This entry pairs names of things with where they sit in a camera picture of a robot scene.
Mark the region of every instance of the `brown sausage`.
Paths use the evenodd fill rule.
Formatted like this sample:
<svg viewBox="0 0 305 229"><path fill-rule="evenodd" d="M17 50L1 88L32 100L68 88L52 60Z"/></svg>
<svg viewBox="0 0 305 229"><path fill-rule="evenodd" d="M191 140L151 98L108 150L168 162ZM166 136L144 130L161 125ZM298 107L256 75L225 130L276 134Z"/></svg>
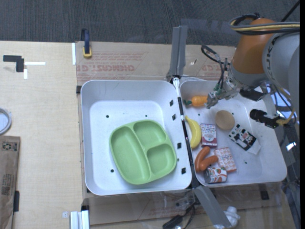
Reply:
<svg viewBox="0 0 305 229"><path fill-rule="evenodd" d="M197 171L197 172L200 171L200 168L199 168L200 161L202 161L204 159L204 157L206 157L209 154L209 152L210 152L209 146L205 146L199 151L199 153L197 154L196 159L195 159L195 171Z"/></svg>
<svg viewBox="0 0 305 229"><path fill-rule="evenodd" d="M205 158L203 161L199 163L199 169L204 171L208 168L209 165L218 161L218 157L216 155L212 155L210 157Z"/></svg>

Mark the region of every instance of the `wooden table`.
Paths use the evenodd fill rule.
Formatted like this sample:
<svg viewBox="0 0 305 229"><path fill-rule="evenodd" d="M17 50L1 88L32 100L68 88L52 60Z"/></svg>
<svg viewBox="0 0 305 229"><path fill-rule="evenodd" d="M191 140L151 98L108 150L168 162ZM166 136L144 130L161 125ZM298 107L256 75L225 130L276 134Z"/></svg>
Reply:
<svg viewBox="0 0 305 229"><path fill-rule="evenodd" d="M71 211L83 201L76 67L72 43L0 42L2 55L19 55L28 65L27 79L12 62L0 62L0 106L11 112L5 135L20 136L16 190L20 192L14 229L68 229ZM239 210L237 228L293 228L285 194L278 205ZM125 222L92 228L161 228L169 219ZM214 228L197 215L188 228Z"/></svg>

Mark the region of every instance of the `green divided plate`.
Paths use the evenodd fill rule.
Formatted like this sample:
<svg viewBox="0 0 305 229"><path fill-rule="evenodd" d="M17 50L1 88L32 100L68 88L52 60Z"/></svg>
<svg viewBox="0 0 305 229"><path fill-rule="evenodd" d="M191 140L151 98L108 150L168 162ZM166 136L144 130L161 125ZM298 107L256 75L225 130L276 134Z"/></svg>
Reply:
<svg viewBox="0 0 305 229"><path fill-rule="evenodd" d="M121 176L135 185L157 180L171 173L177 164L167 133L153 120L116 128L110 135L110 149Z"/></svg>

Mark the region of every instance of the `brown package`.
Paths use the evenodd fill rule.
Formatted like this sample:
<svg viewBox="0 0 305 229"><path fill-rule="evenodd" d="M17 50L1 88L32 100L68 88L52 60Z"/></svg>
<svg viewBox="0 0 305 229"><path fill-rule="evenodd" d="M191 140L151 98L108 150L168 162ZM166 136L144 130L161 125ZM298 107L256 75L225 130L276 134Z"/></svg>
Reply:
<svg viewBox="0 0 305 229"><path fill-rule="evenodd" d="M0 229L11 229L20 137L0 136Z"/></svg>

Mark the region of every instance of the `dark gray floor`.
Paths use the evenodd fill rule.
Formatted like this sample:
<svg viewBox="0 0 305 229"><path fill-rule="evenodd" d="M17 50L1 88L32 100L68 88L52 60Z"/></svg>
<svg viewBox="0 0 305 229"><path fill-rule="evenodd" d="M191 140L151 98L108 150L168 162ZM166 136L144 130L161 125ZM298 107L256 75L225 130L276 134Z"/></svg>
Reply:
<svg viewBox="0 0 305 229"><path fill-rule="evenodd" d="M165 43L188 25L187 44L237 45L228 28L236 16L258 12L280 21L298 0L0 0L0 40ZM300 21L299 7L287 21Z"/></svg>

